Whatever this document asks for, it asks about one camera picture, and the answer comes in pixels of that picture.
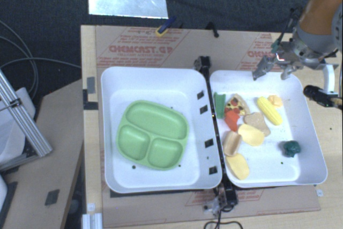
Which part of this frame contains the yellow toy corn cob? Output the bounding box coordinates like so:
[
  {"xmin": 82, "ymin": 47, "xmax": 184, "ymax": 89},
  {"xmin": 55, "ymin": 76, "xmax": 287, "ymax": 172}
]
[{"xmin": 257, "ymin": 96, "xmax": 283, "ymax": 125}]

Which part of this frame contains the tan toy hot dog bun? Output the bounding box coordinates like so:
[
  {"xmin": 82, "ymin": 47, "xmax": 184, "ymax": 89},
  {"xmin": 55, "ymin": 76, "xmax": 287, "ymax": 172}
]
[{"xmin": 222, "ymin": 130, "xmax": 243, "ymax": 157}]

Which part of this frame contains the white plastic tray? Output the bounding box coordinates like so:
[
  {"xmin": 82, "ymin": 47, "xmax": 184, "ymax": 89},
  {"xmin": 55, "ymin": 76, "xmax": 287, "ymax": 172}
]
[
  {"xmin": 100, "ymin": 66, "xmax": 223, "ymax": 194},
  {"xmin": 209, "ymin": 69, "xmax": 329, "ymax": 189}
]

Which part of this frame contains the beige toy bread slice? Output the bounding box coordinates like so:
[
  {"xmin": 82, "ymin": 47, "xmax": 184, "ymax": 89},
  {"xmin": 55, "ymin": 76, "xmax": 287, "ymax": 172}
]
[{"xmin": 243, "ymin": 112, "xmax": 271, "ymax": 137}]

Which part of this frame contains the thin black rod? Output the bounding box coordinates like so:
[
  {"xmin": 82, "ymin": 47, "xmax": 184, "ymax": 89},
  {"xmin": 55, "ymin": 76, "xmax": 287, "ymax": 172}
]
[{"xmin": 201, "ymin": 67, "xmax": 228, "ymax": 191}]

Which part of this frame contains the black cylinder on white bracket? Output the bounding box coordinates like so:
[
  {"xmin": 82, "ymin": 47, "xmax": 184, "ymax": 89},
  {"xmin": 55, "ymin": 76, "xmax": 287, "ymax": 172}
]
[{"xmin": 303, "ymin": 63, "xmax": 343, "ymax": 110}]

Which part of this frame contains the dark green toy broccoli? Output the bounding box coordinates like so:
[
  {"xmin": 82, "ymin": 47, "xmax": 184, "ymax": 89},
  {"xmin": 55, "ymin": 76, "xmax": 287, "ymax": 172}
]
[{"xmin": 280, "ymin": 140, "xmax": 301, "ymax": 158}]

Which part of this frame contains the brown cardboard board red print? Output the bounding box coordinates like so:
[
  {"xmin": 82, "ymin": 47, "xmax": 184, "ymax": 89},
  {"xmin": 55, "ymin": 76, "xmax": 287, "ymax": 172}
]
[{"xmin": 94, "ymin": 25, "xmax": 322, "ymax": 224}]

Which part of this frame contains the small yellow toy food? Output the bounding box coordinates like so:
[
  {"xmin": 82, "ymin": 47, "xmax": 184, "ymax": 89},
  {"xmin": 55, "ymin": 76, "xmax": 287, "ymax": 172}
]
[{"xmin": 267, "ymin": 94, "xmax": 284, "ymax": 108}]

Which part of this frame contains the toy pizza slice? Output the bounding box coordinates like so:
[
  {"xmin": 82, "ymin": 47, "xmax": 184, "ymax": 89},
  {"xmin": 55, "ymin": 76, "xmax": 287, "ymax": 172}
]
[{"xmin": 224, "ymin": 93, "xmax": 251, "ymax": 116}]

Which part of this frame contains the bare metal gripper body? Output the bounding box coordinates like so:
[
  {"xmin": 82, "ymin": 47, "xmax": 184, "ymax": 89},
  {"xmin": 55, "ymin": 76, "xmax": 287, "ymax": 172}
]
[{"xmin": 270, "ymin": 40, "xmax": 328, "ymax": 70}]

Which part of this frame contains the green toy vegetable stick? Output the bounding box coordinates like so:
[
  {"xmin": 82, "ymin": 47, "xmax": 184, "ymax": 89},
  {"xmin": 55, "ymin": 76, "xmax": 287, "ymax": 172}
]
[{"xmin": 213, "ymin": 92, "xmax": 227, "ymax": 119}]

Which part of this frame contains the green divided plate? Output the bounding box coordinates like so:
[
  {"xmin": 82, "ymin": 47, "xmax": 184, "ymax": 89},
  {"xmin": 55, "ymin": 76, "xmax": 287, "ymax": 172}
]
[{"xmin": 115, "ymin": 100, "xmax": 190, "ymax": 171}]

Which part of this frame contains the yellow toy chip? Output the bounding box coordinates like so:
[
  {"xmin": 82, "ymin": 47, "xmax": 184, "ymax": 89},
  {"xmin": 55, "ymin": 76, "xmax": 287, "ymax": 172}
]
[
  {"xmin": 225, "ymin": 152, "xmax": 250, "ymax": 180},
  {"xmin": 237, "ymin": 123, "xmax": 265, "ymax": 147}
]

